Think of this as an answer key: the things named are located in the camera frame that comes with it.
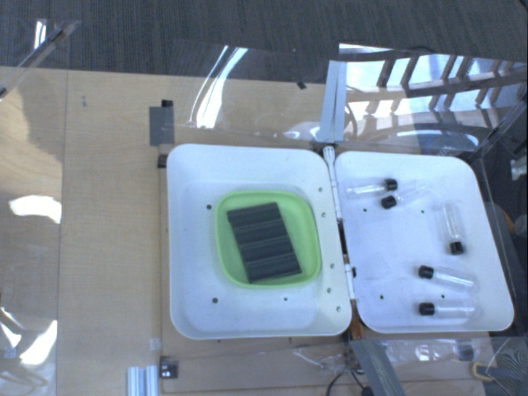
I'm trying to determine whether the white plastic tray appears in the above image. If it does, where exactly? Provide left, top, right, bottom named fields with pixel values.
left=166, top=143, right=353, bottom=341
left=332, top=150, right=516, bottom=335

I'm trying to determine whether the green plastic plate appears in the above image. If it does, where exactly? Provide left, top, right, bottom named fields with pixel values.
left=214, top=190, right=323, bottom=290

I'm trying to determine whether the thin black and white rod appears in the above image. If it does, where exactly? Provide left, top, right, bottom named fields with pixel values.
left=323, top=145, right=358, bottom=304

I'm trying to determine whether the dark grey ribbed rack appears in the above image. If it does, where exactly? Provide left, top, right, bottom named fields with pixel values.
left=226, top=202, right=303, bottom=285

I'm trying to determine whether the clear vial with black cap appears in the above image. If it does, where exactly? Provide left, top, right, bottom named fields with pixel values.
left=441, top=203, right=464, bottom=256
left=345, top=178, right=399, bottom=200
left=379, top=185, right=428, bottom=210
left=417, top=265, right=475, bottom=291
left=418, top=300, right=478, bottom=319

